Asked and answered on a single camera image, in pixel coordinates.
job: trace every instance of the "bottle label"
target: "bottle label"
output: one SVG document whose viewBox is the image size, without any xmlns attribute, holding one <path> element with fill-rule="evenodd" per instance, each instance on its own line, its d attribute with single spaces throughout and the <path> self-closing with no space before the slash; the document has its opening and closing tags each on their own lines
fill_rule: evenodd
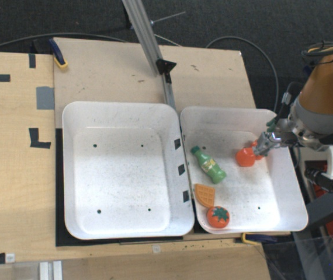
<svg viewBox="0 0 333 280">
<path fill-rule="evenodd" d="M 212 167 L 216 164 L 216 162 L 214 161 L 214 159 L 209 159 L 209 160 L 206 160 L 202 165 L 202 169 L 204 172 L 208 172 L 209 170 L 212 169 Z"/>
</svg>

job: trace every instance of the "bottle cap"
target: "bottle cap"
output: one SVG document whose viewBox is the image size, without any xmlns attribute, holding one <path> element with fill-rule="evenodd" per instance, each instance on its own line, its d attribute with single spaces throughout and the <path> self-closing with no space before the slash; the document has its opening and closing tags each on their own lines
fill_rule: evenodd
<svg viewBox="0 0 333 280">
<path fill-rule="evenodd" d="M 194 147 L 191 149 L 191 153 L 194 154 L 194 153 L 196 153 L 196 152 L 199 151 L 199 150 L 200 150 L 199 146 L 194 146 Z"/>
</svg>

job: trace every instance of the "red tomato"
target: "red tomato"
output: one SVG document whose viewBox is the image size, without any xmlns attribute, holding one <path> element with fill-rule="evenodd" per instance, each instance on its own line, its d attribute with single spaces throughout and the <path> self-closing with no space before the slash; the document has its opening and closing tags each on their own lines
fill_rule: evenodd
<svg viewBox="0 0 333 280">
<path fill-rule="evenodd" d="M 213 206 L 207 212 L 208 223 L 215 228 L 224 228 L 229 224 L 229 212 L 221 206 Z"/>
</svg>

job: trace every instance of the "gray tape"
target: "gray tape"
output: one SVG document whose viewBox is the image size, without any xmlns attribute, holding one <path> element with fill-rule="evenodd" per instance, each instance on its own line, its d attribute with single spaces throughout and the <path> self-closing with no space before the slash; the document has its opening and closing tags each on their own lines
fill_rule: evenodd
<svg viewBox="0 0 333 280">
<path fill-rule="evenodd" d="M 48 86 L 37 87 L 37 109 L 38 110 L 54 110 L 54 89 Z"/>
</svg>

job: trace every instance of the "green bottle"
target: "green bottle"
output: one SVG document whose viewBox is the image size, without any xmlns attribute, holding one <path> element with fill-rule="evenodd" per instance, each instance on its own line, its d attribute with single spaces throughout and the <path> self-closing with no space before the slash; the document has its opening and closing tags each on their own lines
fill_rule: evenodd
<svg viewBox="0 0 333 280">
<path fill-rule="evenodd" d="M 214 184 L 218 184 L 226 177 L 225 171 L 220 168 L 216 161 L 203 153 L 198 146 L 194 146 L 191 153 L 197 157 L 200 168 L 212 179 Z"/>
</svg>

